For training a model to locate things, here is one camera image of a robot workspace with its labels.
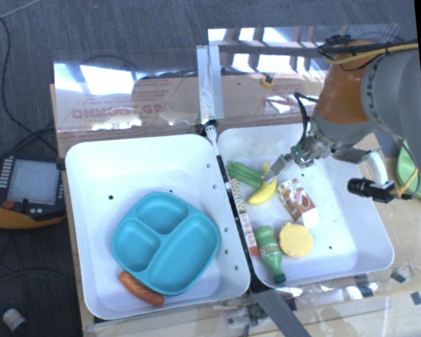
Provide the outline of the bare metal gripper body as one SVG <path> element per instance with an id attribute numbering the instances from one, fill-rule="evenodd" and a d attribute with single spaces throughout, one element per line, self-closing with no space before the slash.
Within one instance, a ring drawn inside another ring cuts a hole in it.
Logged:
<path id="1" fill-rule="evenodd" d="M 332 146 L 332 142 L 323 135 L 308 135 L 290 149 L 290 154 L 297 166 L 310 167 L 317 159 L 326 158 Z"/>

